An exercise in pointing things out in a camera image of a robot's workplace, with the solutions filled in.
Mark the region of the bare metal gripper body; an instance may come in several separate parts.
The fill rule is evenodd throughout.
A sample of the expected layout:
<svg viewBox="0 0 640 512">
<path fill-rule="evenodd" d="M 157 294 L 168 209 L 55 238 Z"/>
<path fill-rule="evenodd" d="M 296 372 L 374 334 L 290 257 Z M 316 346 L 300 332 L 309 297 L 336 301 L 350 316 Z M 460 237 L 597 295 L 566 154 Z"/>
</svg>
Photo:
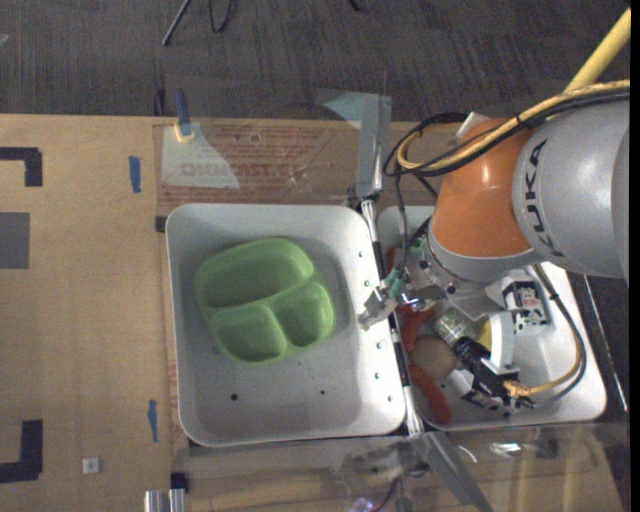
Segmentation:
<svg viewBox="0 0 640 512">
<path fill-rule="evenodd" d="M 400 257 L 400 292 L 415 294 L 427 302 L 448 300 L 458 291 L 457 282 L 429 249 L 409 249 Z"/>
</svg>

